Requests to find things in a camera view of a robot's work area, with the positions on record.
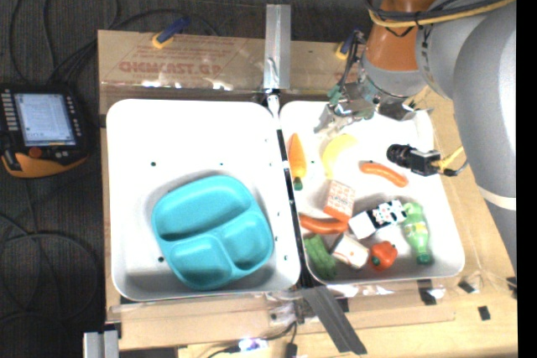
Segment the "yellow banana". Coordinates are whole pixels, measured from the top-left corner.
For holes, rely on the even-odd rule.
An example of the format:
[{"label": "yellow banana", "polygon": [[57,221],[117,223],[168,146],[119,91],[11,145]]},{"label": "yellow banana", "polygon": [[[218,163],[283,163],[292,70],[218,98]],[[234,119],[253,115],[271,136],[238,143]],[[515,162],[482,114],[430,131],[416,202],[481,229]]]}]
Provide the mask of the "yellow banana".
[{"label": "yellow banana", "polygon": [[327,179],[333,179],[333,168],[334,164],[339,157],[339,154],[346,149],[349,149],[356,145],[358,140],[351,136],[350,134],[340,134],[339,136],[334,137],[328,145],[326,145],[325,150],[322,153],[322,165],[325,168],[325,174]]}]

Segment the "orange handle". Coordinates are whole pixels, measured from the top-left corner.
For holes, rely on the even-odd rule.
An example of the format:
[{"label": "orange handle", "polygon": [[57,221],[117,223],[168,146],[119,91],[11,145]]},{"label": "orange handle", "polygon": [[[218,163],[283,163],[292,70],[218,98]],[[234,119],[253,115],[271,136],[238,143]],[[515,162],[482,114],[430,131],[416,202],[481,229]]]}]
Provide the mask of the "orange handle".
[{"label": "orange handle", "polygon": [[361,163],[360,170],[365,174],[376,174],[377,176],[381,176],[400,188],[409,184],[409,180],[402,174],[398,174],[395,170],[380,163],[374,163],[373,161]]},{"label": "orange handle", "polygon": [[347,231],[346,222],[337,220],[319,220],[308,215],[299,215],[300,225],[315,234],[339,234]]}]

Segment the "red button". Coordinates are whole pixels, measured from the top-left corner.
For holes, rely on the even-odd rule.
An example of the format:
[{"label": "red button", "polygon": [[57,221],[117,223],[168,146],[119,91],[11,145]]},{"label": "red button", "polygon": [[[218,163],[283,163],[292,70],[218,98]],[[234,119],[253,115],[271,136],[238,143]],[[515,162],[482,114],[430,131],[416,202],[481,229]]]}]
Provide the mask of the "red button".
[{"label": "red button", "polygon": [[39,147],[31,147],[28,151],[28,155],[31,158],[41,158],[41,155],[43,155],[43,150]]}]

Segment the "teal divided plate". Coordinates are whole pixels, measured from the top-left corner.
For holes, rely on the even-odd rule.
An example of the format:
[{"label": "teal divided plate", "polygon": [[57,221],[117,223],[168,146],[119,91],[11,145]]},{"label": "teal divided plate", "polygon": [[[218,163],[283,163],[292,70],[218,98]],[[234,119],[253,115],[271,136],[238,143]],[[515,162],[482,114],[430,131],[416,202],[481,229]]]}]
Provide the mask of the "teal divided plate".
[{"label": "teal divided plate", "polygon": [[217,289],[255,272],[274,249],[257,201],[227,175],[170,191],[154,206],[151,222],[175,275],[197,290]]}]

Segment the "toy bottle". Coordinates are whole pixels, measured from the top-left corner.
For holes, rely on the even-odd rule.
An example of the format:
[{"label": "toy bottle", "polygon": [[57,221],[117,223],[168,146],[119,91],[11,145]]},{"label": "toy bottle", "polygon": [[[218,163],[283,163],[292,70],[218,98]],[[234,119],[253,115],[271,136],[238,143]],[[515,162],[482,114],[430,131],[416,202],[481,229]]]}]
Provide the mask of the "toy bottle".
[{"label": "toy bottle", "polygon": [[407,215],[403,222],[404,237],[417,255],[417,263],[429,264],[432,262],[427,248],[429,229],[425,223],[423,210],[417,203],[406,203],[403,207]]}]

